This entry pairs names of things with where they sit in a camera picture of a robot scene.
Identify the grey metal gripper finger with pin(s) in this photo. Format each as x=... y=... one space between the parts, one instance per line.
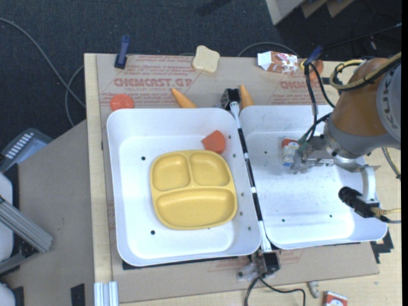
x=309 y=168
x=296 y=168

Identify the orange carrot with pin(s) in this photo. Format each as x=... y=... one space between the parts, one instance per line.
x=246 y=97
x=183 y=100

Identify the red and white packet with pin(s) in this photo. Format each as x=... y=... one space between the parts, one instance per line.
x=334 y=299

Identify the white plastic tray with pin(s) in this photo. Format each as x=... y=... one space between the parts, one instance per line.
x=303 y=209
x=178 y=247

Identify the brown round toy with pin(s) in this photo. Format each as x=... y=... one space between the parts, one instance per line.
x=318 y=69

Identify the small white piece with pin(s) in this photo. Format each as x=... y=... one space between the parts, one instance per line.
x=314 y=289

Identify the black cylinder on white bracket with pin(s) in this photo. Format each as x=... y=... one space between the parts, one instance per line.
x=357 y=201

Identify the orange round slice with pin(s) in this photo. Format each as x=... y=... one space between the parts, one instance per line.
x=121 y=102

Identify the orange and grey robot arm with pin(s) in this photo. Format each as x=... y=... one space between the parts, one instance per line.
x=360 y=107

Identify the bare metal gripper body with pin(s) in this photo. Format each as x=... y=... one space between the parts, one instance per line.
x=318 y=153

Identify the orange pizza slice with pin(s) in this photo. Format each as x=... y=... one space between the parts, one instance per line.
x=215 y=142

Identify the red white and blue carton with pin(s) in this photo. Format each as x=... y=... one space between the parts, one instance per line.
x=288 y=150

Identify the thin black and white rod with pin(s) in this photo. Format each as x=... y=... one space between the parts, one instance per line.
x=252 y=177

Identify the beige bread slice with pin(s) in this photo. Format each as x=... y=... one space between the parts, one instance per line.
x=205 y=59

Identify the brown cardboard board red print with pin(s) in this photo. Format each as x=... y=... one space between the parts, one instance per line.
x=153 y=84

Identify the yellow divided plate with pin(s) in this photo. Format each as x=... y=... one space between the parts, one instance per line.
x=194 y=199

